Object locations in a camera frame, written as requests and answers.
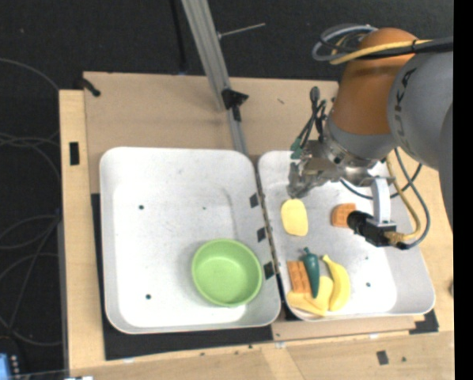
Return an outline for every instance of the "yellow cable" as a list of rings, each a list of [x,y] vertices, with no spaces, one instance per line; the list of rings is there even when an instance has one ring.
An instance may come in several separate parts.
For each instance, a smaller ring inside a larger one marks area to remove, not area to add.
[[[349,62],[350,60],[361,58],[362,56],[375,54],[376,52],[385,51],[386,49],[393,48],[406,48],[411,47],[413,44],[424,44],[425,42],[430,42],[431,40],[416,40],[416,41],[401,41],[401,42],[391,42],[389,44],[376,45],[375,47],[366,47],[359,49],[357,51],[351,52],[350,54],[344,55],[340,58],[333,59],[330,61],[332,65],[339,65],[340,63]]]
[[[398,185],[398,181],[396,181],[395,172],[393,170],[393,166],[389,158],[389,155],[386,157],[386,166],[388,167],[389,176],[395,178],[393,179],[393,185],[395,186],[396,192],[398,192],[400,198],[405,204],[405,207],[407,207],[407,210],[411,213],[412,218],[416,224],[416,230],[411,234],[402,234],[400,232],[390,232],[390,231],[384,233],[384,236],[387,239],[389,239],[391,243],[396,244],[398,242],[408,241],[409,239],[416,238],[418,234],[421,232],[421,221],[419,221],[419,217],[415,213],[414,208],[412,208],[411,204],[409,203],[409,201],[403,194],[402,189]]]

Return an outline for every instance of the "wooden table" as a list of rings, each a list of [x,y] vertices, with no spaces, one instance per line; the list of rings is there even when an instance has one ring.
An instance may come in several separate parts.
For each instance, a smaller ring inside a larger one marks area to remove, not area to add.
[[[231,149],[232,143],[225,114],[215,111],[204,77],[88,72],[85,78],[101,95],[63,90],[59,109],[71,375],[98,380],[454,378],[452,231],[437,172],[428,168],[416,180],[433,220],[420,246],[436,291],[439,332],[411,335],[423,316],[322,325],[280,317],[272,342],[105,360],[90,203],[98,190],[100,156],[122,145]],[[314,85],[328,99],[338,88],[335,82],[232,78],[233,88],[250,96],[241,111],[251,155],[289,149],[308,118]],[[413,169],[414,161],[405,160]],[[382,355],[387,364],[378,359]]]

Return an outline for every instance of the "green plate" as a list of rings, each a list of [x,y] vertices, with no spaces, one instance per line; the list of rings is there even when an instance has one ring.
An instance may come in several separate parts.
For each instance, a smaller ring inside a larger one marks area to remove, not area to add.
[[[233,239],[214,239],[203,244],[196,251],[191,270],[198,292],[218,306],[249,303],[263,283],[258,258]]]

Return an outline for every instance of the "black floor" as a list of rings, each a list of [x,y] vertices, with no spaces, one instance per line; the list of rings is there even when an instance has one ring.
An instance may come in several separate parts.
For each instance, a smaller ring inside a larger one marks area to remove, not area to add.
[[[342,68],[315,62],[310,51],[320,32],[341,23],[392,26],[423,39],[453,34],[454,0],[209,3],[219,32],[266,23],[222,39],[232,76],[336,80]],[[187,73],[202,74],[178,0],[176,7]],[[28,371],[63,365],[55,88],[78,87],[84,70],[179,73],[172,19],[169,0],[0,0],[0,58],[48,78],[0,60],[0,337],[18,345]]]

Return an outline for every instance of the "empty white tray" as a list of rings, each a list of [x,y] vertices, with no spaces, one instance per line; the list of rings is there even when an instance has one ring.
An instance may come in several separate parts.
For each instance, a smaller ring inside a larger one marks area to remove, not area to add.
[[[272,261],[255,170],[232,150],[119,147],[100,161],[104,299],[125,333],[170,333],[270,324],[281,300],[275,276],[236,308],[214,306],[195,289],[191,259],[215,238]]]
[[[350,276],[351,295],[346,306],[325,318],[290,307],[306,321],[354,317],[424,314],[432,309],[435,293],[418,246],[409,250],[392,247],[377,248],[349,228],[331,225],[332,209],[341,203],[356,203],[359,211],[373,214],[371,200],[352,194],[340,183],[326,183],[314,188],[302,199],[308,214],[308,234],[294,237],[284,231],[281,205],[289,196],[286,191],[291,152],[273,151],[264,154],[258,165],[264,195],[264,207],[271,227],[276,258],[285,294],[291,290],[286,261],[298,260],[308,246],[319,256],[328,254],[342,264]],[[387,176],[385,165],[377,165],[374,175]],[[369,189],[358,189],[371,196]],[[392,219],[399,232],[411,232],[407,209],[399,197],[392,200]],[[327,268],[320,260],[320,267]]]

